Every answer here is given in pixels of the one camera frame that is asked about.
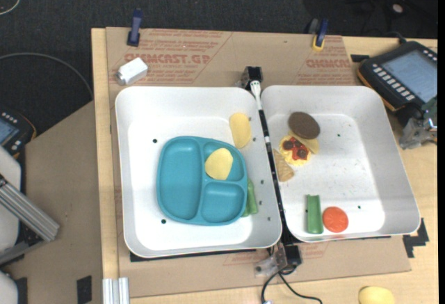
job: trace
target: screen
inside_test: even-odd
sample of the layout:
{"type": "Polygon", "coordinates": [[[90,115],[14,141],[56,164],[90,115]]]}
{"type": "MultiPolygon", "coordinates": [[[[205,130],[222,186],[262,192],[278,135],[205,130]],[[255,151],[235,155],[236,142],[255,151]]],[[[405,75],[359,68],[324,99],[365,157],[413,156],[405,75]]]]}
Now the screen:
{"type": "Polygon", "coordinates": [[[11,137],[19,131],[18,128],[7,123],[0,118],[0,144],[5,144],[11,137]]]}
{"type": "Polygon", "coordinates": [[[382,64],[423,102],[437,95],[437,64],[414,50],[382,64]]]}

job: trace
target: black device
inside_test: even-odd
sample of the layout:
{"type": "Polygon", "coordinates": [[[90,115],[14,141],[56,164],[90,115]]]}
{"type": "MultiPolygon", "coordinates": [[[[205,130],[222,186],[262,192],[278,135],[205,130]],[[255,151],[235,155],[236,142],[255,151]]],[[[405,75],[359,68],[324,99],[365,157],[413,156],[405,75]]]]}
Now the black device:
{"type": "Polygon", "coordinates": [[[35,127],[22,114],[0,104],[0,145],[11,155],[36,136],[35,127]]]}
{"type": "Polygon", "coordinates": [[[263,72],[261,71],[261,67],[245,67],[243,74],[241,75],[241,80],[238,81],[237,85],[240,88],[250,91],[250,82],[253,80],[257,80],[260,83],[263,81],[263,72]]]}
{"type": "Polygon", "coordinates": [[[422,106],[437,97],[437,53],[415,41],[365,59],[357,75],[389,110],[409,117],[421,118],[422,106]]]}

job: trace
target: yellow toy lemon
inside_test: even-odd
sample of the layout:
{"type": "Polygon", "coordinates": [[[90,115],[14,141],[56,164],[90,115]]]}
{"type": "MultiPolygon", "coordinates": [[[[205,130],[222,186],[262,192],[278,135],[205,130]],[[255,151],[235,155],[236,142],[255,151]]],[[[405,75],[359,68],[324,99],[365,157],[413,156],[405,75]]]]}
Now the yellow toy lemon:
{"type": "Polygon", "coordinates": [[[394,304],[394,296],[389,289],[382,287],[364,287],[359,291],[360,304],[394,304]]]}

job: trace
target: toy food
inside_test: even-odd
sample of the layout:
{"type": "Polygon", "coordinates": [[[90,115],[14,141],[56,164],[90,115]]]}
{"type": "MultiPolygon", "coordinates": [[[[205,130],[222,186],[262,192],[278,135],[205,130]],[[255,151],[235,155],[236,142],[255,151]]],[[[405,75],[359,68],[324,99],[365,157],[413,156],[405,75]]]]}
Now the toy food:
{"type": "Polygon", "coordinates": [[[248,199],[245,204],[245,210],[241,217],[254,215],[258,213],[257,200],[255,198],[254,186],[252,180],[248,179],[248,199]]]}
{"type": "Polygon", "coordinates": [[[234,138],[235,147],[245,147],[252,138],[249,118],[243,113],[234,113],[229,120],[230,129],[234,138]]]}
{"type": "Polygon", "coordinates": [[[306,195],[307,203],[307,231],[310,234],[323,233],[321,220],[321,204],[319,195],[306,195]]]}
{"type": "Polygon", "coordinates": [[[364,287],[359,291],[360,304],[394,304],[394,296],[389,289],[382,287],[364,287]]]}
{"type": "Polygon", "coordinates": [[[343,232],[349,225],[348,215],[339,207],[327,207],[323,212],[323,224],[331,232],[343,232]]]}
{"type": "Polygon", "coordinates": [[[226,180],[232,169],[234,158],[227,148],[213,151],[204,163],[204,169],[209,177],[226,180]]]}
{"type": "Polygon", "coordinates": [[[320,125],[310,114],[294,112],[289,116],[288,126],[299,137],[314,139],[320,134],[320,125]]]}
{"type": "Polygon", "coordinates": [[[280,153],[286,162],[293,166],[301,166],[311,157],[311,152],[307,147],[292,136],[285,136],[281,139],[280,153]]]}
{"type": "Polygon", "coordinates": [[[293,169],[286,162],[284,157],[277,150],[273,150],[273,158],[275,159],[275,166],[277,167],[278,180],[281,182],[287,182],[294,176],[293,169]]]}
{"type": "Polygon", "coordinates": [[[319,152],[320,145],[318,144],[317,138],[307,139],[307,138],[299,137],[299,135],[293,133],[292,131],[289,131],[289,135],[294,137],[295,139],[299,140],[312,153],[317,154],[319,152]]]}

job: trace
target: blue clamp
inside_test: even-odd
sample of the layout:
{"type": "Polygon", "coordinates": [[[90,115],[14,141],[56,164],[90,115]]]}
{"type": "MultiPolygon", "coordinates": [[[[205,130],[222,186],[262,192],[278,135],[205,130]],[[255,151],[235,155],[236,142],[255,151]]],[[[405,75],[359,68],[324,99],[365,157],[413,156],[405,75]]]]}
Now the blue clamp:
{"type": "Polygon", "coordinates": [[[127,44],[132,47],[139,45],[139,28],[142,22],[142,10],[137,8],[133,11],[133,19],[131,20],[131,31],[128,32],[127,44]]]}
{"type": "Polygon", "coordinates": [[[321,51],[325,46],[325,36],[327,33],[327,19],[323,18],[320,22],[320,27],[318,28],[318,33],[314,36],[314,41],[312,42],[312,49],[315,51],[321,51]]]}

